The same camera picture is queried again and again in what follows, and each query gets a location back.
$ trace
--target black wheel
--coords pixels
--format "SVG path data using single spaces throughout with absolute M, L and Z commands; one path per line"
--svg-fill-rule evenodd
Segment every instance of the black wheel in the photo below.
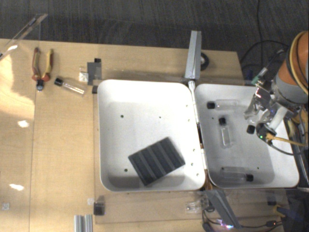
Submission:
M 201 53 L 201 71 L 205 70 L 208 65 L 209 65 L 209 58 L 206 56 L 206 54 Z

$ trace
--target pliers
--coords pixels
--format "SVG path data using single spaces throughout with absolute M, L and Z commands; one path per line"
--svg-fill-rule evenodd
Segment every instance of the pliers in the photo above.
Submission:
M 33 54 L 33 61 L 32 61 L 32 71 L 33 71 L 33 76 L 32 79 L 37 82 L 37 90 L 42 91 L 44 82 L 48 82 L 50 79 L 49 73 L 52 71 L 52 66 L 53 66 L 53 50 L 50 49 L 47 53 L 47 60 L 46 60 L 46 69 L 44 74 L 41 76 L 40 75 L 40 70 L 39 70 L 39 58 L 40 58 L 40 50 L 38 47 L 34 49 L 34 54 Z

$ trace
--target wooden table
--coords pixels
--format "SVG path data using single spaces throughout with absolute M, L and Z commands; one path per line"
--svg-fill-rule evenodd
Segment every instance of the wooden table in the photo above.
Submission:
M 0 49 L 7 40 L 0 40 Z M 32 81 L 35 47 L 54 50 L 51 81 L 42 92 Z M 203 51 L 210 65 L 202 77 L 241 80 L 235 52 Z M 102 59 L 104 73 L 137 71 L 181 77 L 187 49 L 22 41 L 0 61 L 0 230 L 71 232 L 76 214 L 92 214 L 95 197 L 94 110 L 91 88 L 83 98 L 53 84 L 57 76 L 78 79 L 80 67 Z M 23 190 L 16 190 L 20 185 Z M 103 232 L 198 232 L 200 219 L 95 224 Z

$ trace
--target dark floor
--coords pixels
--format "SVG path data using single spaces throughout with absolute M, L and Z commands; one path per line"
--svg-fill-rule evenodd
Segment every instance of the dark floor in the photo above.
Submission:
M 197 29 L 203 49 L 237 51 L 241 58 L 260 41 L 257 1 L 0 0 L 0 38 L 13 37 L 34 14 L 48 13 L 42 40 L 187 48 Z M 290 44 L 308 30 L 308 7 L 309 0 L 260 0 L 262 39 Z M 264 43 L 264 65 L 281 48 Z M 257 46 L 242 63 L 244 75 L 258 73 L 260 58 Z

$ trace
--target carpeted floor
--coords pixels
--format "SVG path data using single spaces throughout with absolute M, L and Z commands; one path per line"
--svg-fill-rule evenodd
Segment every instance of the carpeted floor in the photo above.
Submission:
M 187 48 L 202 31 L 202 48 L 237 51 L 260 41 L 258 0 L 0 0 L 0 38 L 13 37 L 36 13 L 48 13 L 42 40 Z M 263 40 L 290 44 L 308 30 L 309 0 L 260 0 Z M 264 64 L 282 46 L 263 44 Z M 246 57 L 244 76 L 261 69 L 260 46 Z M 270 71 L 276 72 L 280 59 Z

